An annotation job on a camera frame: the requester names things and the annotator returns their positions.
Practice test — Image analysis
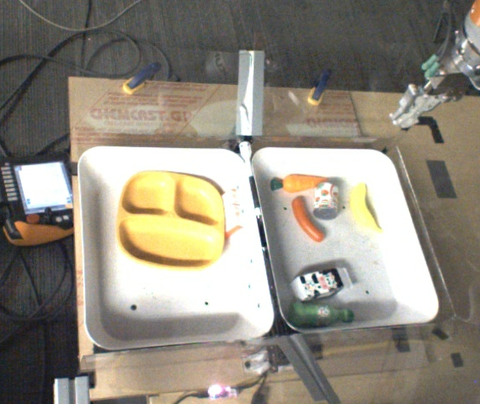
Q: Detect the orange sausage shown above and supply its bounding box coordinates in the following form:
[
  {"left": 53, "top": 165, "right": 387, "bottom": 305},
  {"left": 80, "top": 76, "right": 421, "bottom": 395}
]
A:
[{"left": 291, "top": 195, "right": 326, "bottom": 244}]

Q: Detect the brown cardboard board red print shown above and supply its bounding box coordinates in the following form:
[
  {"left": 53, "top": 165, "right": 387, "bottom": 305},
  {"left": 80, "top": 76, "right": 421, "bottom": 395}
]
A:
[{"left": 67, "top": 76, "right": 480, "bottom": 401}]

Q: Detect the white can orange print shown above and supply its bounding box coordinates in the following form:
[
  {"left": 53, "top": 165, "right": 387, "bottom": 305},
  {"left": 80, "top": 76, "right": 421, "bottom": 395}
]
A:
[{"left": 312, "top": 181, "right": 341, "bottom": 221}]

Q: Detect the yellow divided plate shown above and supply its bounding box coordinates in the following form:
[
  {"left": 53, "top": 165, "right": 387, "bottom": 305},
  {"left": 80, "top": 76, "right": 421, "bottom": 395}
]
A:
[{"left": 115, "top": 169, "right": 227, "bottom": 269}]

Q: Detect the white carton black print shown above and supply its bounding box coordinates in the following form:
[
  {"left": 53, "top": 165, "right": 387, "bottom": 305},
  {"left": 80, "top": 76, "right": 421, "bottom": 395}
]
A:
[{"left": 291, "top": 267, "right": 355, "bottom": 303}]

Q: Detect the green bottle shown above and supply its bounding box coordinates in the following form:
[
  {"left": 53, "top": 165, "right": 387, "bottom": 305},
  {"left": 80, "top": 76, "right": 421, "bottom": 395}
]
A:
[{"left": 286, "top": 300, "right": 356, "bottom": 329}]

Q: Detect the orange carrot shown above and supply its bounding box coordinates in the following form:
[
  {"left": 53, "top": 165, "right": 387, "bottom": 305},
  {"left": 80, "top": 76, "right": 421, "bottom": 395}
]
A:
[{"left": 269, "top": 173, "right": 330, "bottom": 194}]

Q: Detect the white plastic tray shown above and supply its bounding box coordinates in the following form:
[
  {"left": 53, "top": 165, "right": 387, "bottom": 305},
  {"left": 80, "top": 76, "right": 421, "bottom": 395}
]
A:
[
  {"left": 77, "top": 145, "right": 275, "bottom": 351},
  {"left": 250, "top": 146, "right": 440, "bottom": 335}
]

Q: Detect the yellow banana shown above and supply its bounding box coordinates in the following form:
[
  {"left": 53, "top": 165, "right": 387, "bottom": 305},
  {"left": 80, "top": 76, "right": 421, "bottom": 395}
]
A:
[{"left": 349, "top": 182, "right": 384, "bottom": 235}]

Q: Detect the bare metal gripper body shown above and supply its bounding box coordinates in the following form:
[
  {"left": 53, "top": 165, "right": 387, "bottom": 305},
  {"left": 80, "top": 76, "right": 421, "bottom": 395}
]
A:
[{"left": 423, "top": 30, "right": 480, "bottom": 102}]

